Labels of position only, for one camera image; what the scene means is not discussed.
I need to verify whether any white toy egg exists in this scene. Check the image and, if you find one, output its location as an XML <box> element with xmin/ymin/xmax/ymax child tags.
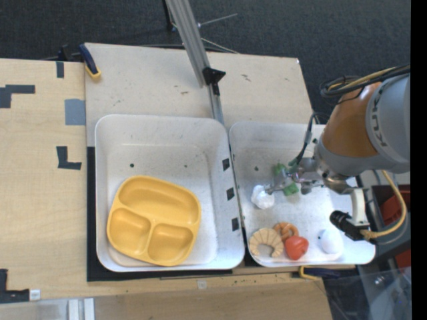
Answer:
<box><xmin>317</xmin><ymin>229</ymin><xmax>344</xmax><ymax>255</ymax></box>

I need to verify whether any orange toy pretzel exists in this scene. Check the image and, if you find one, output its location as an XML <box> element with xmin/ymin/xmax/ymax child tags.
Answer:
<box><xmin>272</xmin><ymin>221</ymin><xmax>300</xmax><ymax>241</ymax></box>

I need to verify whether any black cylinder on white bracket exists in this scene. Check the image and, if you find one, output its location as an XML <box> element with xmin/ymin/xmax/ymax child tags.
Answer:
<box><xmin>329</xmin><ymin>187</ymin><xmax>371</xmax><ymax>241</ymax></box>

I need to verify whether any green toy broccoli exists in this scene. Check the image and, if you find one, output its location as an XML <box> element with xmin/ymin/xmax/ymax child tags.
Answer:
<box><xmin>273</xmin><ymin>162</ymin><xmax>300</xmax><ymax>197</ymax></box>

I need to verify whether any white crumpled lump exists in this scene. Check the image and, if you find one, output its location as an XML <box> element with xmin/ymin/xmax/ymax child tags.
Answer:
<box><xmin>250</xmin><ymin>184</ymin><xmax>276</xmax><ymax>210</ymax></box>

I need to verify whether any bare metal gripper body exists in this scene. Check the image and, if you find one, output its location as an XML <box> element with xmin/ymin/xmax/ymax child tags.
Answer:
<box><xmin>294</xmin><ymin>157</ymin><xmax>355</xmax><ymax>195</ymax></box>

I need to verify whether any white plastic tray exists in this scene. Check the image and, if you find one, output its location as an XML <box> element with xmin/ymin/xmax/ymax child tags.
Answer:
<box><xmin>229</xmin><ymin>121</ymin><xmax>377</xmax><ymax>268</ymax></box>
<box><xmin>95</xmin><ymin>113</ymin><xmax>246</xmax><ymax>273</ymax></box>

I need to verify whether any yellow divided plate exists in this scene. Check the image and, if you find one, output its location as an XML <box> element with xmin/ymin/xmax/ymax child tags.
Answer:
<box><xmin>106</xmin><ymin>175</ymin><xmax>202</xmax><ymax>267</ymax></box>

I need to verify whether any beige toy croissant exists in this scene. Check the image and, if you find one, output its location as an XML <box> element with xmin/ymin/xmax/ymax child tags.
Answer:
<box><xmin>248</xmin><ymin>227</ymin><xmax>285</xmax><ymax>259</ymax></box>

